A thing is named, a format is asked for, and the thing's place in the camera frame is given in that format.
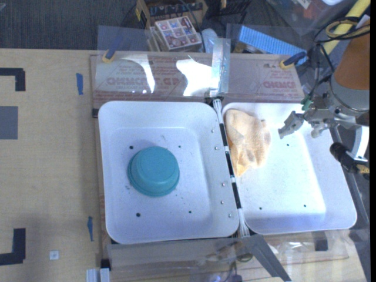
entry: gray floor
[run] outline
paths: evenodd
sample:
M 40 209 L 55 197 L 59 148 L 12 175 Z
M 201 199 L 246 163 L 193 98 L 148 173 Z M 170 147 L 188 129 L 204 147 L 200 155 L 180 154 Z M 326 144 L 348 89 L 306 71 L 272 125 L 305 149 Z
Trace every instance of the gray floor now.
M 2 10 L 1 3 L 6 4 Z M 136 0 L 0 0 L 0 48 L 95 50 L 98 26 L 119 26 L 135 3 Z M 130 14 L 129 27 L 137 27 L 134 12 Z M 240 15 L 205 19 L 202 29 L 210 27 L 226 36 L 226 23 L 239 20 Z M 243 23 L 288 28 L 265 0 L 251 0 Z M 357 187 L 362 210 L 352 238 L 370 281 L 369 181 L 359 179 Z

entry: wooden table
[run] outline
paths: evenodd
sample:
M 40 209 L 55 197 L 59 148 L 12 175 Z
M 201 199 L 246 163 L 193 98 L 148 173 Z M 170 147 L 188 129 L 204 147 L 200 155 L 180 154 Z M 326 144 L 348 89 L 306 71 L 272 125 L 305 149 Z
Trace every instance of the wooden table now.
M 18 107 L 16 139 L 0 139 L 0 254 L 12 251 L 14 229 L 26 229 L 26 258 L 22 264 L 0 266 L 2 282 L 84 281 L 86 270 L 100 265 L 103 249 L 89 63 L 95 54 L 0 49 L 0 68 L 23 68 L 26 74 L 26 91 L 15 91 L 14 76 L 0 76 L 0 106 Z M 83 77 L 82 93 L 77 73 Z M 289 264 L 285 269 L 290 277 L 365 281 L 355 247 L 344 235 L 348 258 Z M 58 251 L 57 260 L 50 260 L 51 251 Z M 255 277 L 252 270 L 242 271 L 242 276 L 244 281 Z M 115 272 L 111 277 L 122 281 Z

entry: yellow object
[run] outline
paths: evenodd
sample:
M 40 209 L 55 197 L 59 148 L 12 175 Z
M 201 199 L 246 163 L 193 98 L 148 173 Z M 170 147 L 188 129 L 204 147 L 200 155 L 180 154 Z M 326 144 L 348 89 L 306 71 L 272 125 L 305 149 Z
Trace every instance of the yellow object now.
M 357 22 L 354 22 L 352 20 L 339 20 L 339 21 L 334 21 L 333 23 L 329 24 L 326 29 L 325 29 L 325 32 L 326 34 L 331 37 L 331 38 L 336 38 L 338 37 L 338 34 L 336 34 L 335 32 L 331 32 L 330 30 L 332 30 L 334 27 L 338 26 L 338 25 L 342 25 L 342 24 L 349 24 L 349 25 L 352 25 L 352 26 L 357 26 L 358 23 Z M 350 32 L 350 33 L 347 33 L 346 35 L 343 35 L 343 39 L 346 39 L 346 38 L 352 38 L 353 36 L 358 36 L 358 35 L 363 35 L 365 34 L 366 32 L 369 32 L 371 30 L 371 25 L 370 24 L 366 24 L 366 26 L 361 26 L 361 27 L 358 27 L 354 32 Z
M 286 65 L 284 64 L 284 61 L 285 61 L 285 60 L 283 60 L 283 61 L 280 62 L 280 67 L 281 67 L 281 69 L 286 70 L 286 69 L 290 69 L 290 68 L 292 68 L 293 66 L 295 66 L 295 63 L 291 63 L 291 64 L 289 64 L 289 65 L 286 66 Z
M 103 63 L 111 63 L 113 61 L 113 58 L 115 57 L 115 54 L 113 54 L 113 56 L 110 59 L 108 59 L 106 57 L 108 52 L 109 52 L 109 50 L 107 49 L 106 52 L 102 56 Z
M 137 16 L 137 20 L 141 21 L 141 14 L 140 14 L 140 11 L 137 8 L 136 8 L 136 16 Z
M 225 114 L 224 125 L 236 176 L 265 164 L 271 136 L 264 120 L 230 109 Z
M 371 0 L 358 0 L 346 16 L 360 17 L 365 10 L 370 6 Z M 350 30 L 351 24 L 341 24 L 338 25 L 334 33 L 337 35 L 342 35 Z M 324 49 L 327 54 L 330 54 L 333 49 L 337 46 L 339 41 L 330 41 L 324 44 Z
M 247 49 L 247 45 L 242 42 L 239 42 L 236 44 L 233 53 L 243 53 L 243 51 L 246 49 Z
M 370 26 L 369 19 L 365 26 Z M 336 81 L 354 90 L 370 89 L 371 34 L 352 39 L 334 72 Z
M 366 165 L 362 165 L 362 164 L 357 164 L 357 168 L 359 170 L 359 173 L 361 174 L 364 174 L 364 173 L 370 173 L 370 169 L 366 166 Z
M 227 6 L 227 0 L 221 0 L 221 9 L 226 8 Z

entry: teal bowl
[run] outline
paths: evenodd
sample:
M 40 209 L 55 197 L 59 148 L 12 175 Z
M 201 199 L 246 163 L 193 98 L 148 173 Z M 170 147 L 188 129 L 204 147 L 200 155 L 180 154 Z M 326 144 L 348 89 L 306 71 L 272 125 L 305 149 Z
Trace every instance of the teal bowl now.
M 159 146 L 137 152 L 128 164 L 131 185 L 147 196 L 165 196 L 179 182 L 179 165 L 175 156 Z

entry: black wire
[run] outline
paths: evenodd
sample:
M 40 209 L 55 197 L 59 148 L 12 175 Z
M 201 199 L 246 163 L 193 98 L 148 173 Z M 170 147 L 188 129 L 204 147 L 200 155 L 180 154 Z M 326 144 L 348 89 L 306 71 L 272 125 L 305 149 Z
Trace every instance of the black wire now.
M 330 58 L 329 58 L 329 56 L 328 56 L 327 51 L 325 50 L 324 46 L 323 46 L 321 43 L 320 43 L 319 45 L 320 45 L 320 49 L 321 49 L 321 51 L 323 52 L 325 58 L 326 58 L 327 61 L 328 61 L 328 64 L 329 64 L 329 66 L 330 66 L 331 71 L 334 73 L 334 66 L 333 66 L 333 64 L 332 64 L 332 62 L 331 62 L 331 60 L 330 60 Z
M 311 62 L 305 61 L 300 66 L 296 67 L 296 71 L 297 71 L 298 75 L 301 76 L 302 74 L 304 74 L 304 72 L 306 72 L 306 70 L 308 68 L 313 68 L 313 66 L 312 66 Z
M 362 33 L 359 33 L 357 35 L 354 35 L 354 36 L 351 36 L 351 34 L 354 33 L 354 31 L 348 31 L 346 33 L 343 33 L 341 35 L 338 35 L 338 36 L 328 36 L 329 39 L 326 39 L 326 40 L 316 40 L 317 36 L 325 29 L 328 28 L 329 25 L 333 24 L 334 22 L 339 22 L 340 24 L 350 24 L 348 22 L 345 22 L 345 21 L 350 21 L 350 22 L 353 22 L 353 23 L 359 23 L 360 21 L 360 18 L 359 17 L 356 17 L 356 16 L 345 16 L 343 18 L 340 18 L 340 19 L 336 19 L 328 24 L 326 24 L 324 27 L 322 27 L 316 34 L 315 36 L 313 37 L 314 39 L 314 42 L 315 43 L 327 43 L 327 42 L 331 42 L 331 41 L 344 41 L 344 40 L 350 40 L 350 39 L 355 39 L 355 38 L 359 38 L 360 36 L 363 36 L 363 35 L 366 35 L 368 33 L 370 33 L 371 31 L 365 31 L 365 32 L 362 32 Z M 364 25 L 362 26 L 361 28 L 365 28 L 367 26 L 371 26 L 370 24 L 367 24 L 367 25 Z
M 247 259 L 245 259 L 244 257 L 243 258 L 238 257 L 238 258 L 236 258 L 236 260 L 239 261 L 239 262 L 243 262 L 243 263 L 247 263 L 247 262 L 251 261 L 251 259 L 253 258 L 253 254 L 248 253 L 246 255 L 248 255 Z
M 327 82 L 330 79 L 330 77 L 331 77 L 331 74 L 325 76 L 324 78 L 322 78 L 322 79 L 320 79 L 318 81 L 316 81 L 316 83 L 313 86 L 312 90 L 308 94 L 308 97 L 310 98 L 310 100 L 312 99 L 313 93 L 316 91 L 317 87 L 320 86 L 322 83 Z
M 223 280 L 223 282 L 226 282 L 230 278 L 231 273 L 233 272 L 233 270 L 235 270 L 235 274 L 237 274 L 236 261 L 234 261 L 234 262 L 231 263 L 229 274 L 227 275 L 226 279 Z
M 126 22 L 126 19 L 128 18 L 128 15 L 130 14 L 131 10 L 132 10 L 133 8 L 136 7 L 136 5 L 137 5 L 137 4 L 135 3 L 135 4 L 133 4 L 133 6 L 132 6 L 130 9 L 128 9 L 127 13 L 126 13 L 125 16 L 123 17 L 122 22 L 120 23 L 120 27 L 124 27 L 124 24 L 125 24 L 125 22 Z

